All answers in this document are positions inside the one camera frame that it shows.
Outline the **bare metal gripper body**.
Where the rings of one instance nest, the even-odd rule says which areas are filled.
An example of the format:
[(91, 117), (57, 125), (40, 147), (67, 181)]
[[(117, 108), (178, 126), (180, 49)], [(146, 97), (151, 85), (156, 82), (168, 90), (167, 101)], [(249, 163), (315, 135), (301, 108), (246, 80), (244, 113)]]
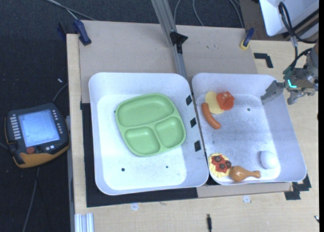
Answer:
[(293, 85), (300, 89), (318, 90), (318, 69), (315, 67), (295, 68)]

